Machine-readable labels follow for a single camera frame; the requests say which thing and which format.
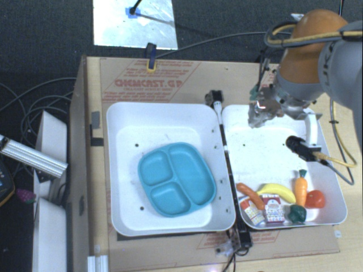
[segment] green pepper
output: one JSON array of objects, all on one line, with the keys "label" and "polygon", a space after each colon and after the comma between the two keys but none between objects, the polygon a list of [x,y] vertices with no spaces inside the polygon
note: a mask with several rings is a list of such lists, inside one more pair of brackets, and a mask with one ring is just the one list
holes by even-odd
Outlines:
[{"label": "green pepper", "polygon": [[293,223],[303,223],[306,220],[306,209],[303,206],[299,205],[291,205],[290,206],[290,214],[288,215],[288,218]]}]

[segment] blue plate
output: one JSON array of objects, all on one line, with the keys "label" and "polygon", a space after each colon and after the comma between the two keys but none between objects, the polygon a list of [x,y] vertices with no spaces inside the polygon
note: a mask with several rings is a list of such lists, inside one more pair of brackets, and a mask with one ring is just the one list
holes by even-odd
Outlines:
[{"label": "blue plate", "polygon": [[138,175],[158,213],[174,217],[208,205],[216,183],[200,153],[190,144],[173,143],[142,157]]}]

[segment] yellow banana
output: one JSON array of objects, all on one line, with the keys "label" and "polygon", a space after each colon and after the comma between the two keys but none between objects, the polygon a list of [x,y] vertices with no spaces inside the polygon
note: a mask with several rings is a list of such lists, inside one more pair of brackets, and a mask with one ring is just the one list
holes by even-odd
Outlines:
[{"label": "yellow banana", "polygon": [[258,192],[258,195],[268,193],[268,194],[278,194],[282,199],[289,203],[296,203],[296,197],[294,193],[287,187],[281,184],[265,184]]}]

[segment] orange carrot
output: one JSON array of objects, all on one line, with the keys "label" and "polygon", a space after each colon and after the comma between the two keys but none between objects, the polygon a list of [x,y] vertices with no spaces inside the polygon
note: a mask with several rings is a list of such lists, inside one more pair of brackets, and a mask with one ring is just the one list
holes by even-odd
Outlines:
[{"label": "orange carrot", "polygon": [[247,185],[242,184],[242,183],[238,183],[236,185],[236,187],[239,192],[249,196],[250,200],[255,204],[255,206],[259,210],[265,209],[265,203],[263,202],[263,200],[259,197],[259,195],[255,191],[253,191]]},{"label": "orange carrot", "polygon": [[295,182],[295,197],[296,204],[299,206],[305,206],[307,195],[307,181],[305,179],[306,170],[299,170],[300,177]]}]

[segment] toy tomato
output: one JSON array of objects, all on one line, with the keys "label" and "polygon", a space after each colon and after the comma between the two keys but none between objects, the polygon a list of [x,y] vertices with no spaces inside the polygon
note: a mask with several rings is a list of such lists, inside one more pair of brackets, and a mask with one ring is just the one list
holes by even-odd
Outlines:
[{"label": "toy tomato", "polygon": [[325,196],[320,190],[312,190],[306,195],[305,208],[321,209],[325,207]]}]

